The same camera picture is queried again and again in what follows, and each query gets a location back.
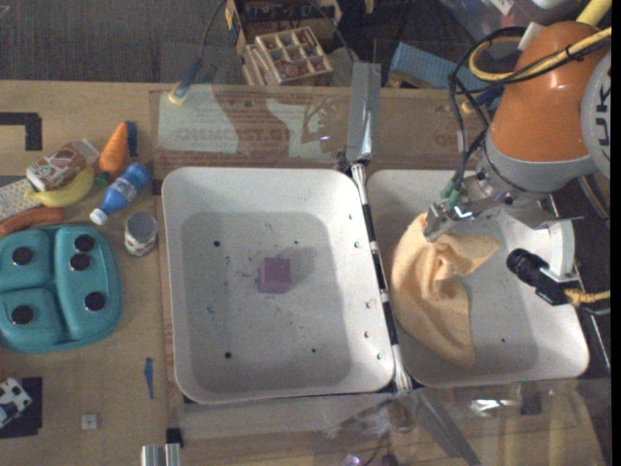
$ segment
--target black dot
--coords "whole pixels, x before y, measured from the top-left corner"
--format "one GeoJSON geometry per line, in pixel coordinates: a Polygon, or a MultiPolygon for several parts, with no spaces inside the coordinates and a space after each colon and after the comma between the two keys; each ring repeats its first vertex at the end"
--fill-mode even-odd
{"type": "Polygon", "coordinates": [[[77,253],[69,260],[69,265],[75,271],[84,271],[90,266],[90,257],[85,253],[77,253]]]}
{"type": "Polygon", "coordinates": [[[13,262],[16,266],[25,266],[30,263],[35,252],[29,247],[20,247],[13,252],[13,262]]]}
{"type": "Polygon", "coordinates": [[[101,311],[106,307],[106,296],[100,291],[93,291],[86,295],[84,306],[89,311],[101,311]]]}
{"type": "Polygon", "coordinates": [[[95,248],[95,239],[90,235],[80,235],[74,242],[76,250],[80,252],[89,252],[95,248]]]}
{"type": "Polygon", "coordinates": [[[28,324],[35,317],[35,312],[30,306],[18,306],[11,313],[11,321],[18,326],[28,324]]]}

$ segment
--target orange cloth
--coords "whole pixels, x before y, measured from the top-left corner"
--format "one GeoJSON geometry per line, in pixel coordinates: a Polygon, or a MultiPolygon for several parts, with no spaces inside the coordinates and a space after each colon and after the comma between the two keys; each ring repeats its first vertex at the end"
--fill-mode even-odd
{"type": "Polygon", "coordinates": [[[470,307],[459,276],[485,262],[498,240],[445,234],[434,243],[423,235],[426,213],[417,217],[389,257],[391,304],[395,318],[418,342],[461,367],[474,364],[470,307]]]}

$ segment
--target banana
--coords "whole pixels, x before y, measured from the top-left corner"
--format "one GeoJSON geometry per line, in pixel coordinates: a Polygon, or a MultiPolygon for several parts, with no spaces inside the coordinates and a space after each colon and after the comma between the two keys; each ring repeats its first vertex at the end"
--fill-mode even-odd
{"type": "Polygon", "coordinates": [[[80,202],[93,187],[95,171],[86,166],[64,186],[48,191],[27,191],[26,196],[34,198],[46,207],[67,207],[80,202]]]}

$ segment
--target teal muffin tin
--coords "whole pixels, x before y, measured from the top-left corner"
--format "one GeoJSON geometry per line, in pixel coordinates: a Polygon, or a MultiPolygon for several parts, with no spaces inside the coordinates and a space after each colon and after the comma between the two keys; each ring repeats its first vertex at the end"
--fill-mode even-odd
{"type": "Polygon", "coordinates": [[[108,239],[89,225],[33,228],[0,240],[0,344],[74,349],[114,332],[121,286],[108,239]]]}

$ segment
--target sausage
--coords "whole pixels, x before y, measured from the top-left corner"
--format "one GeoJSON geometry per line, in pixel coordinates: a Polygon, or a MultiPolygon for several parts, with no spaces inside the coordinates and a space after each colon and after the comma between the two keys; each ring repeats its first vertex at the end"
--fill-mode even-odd
{"type": "Polygon", "coordinates": [[[65,213],[61,208],[37,207],[22,211],[0,222],[0,238],[11,233],[42,224],[58,224],[65,219],[65,213]]]}

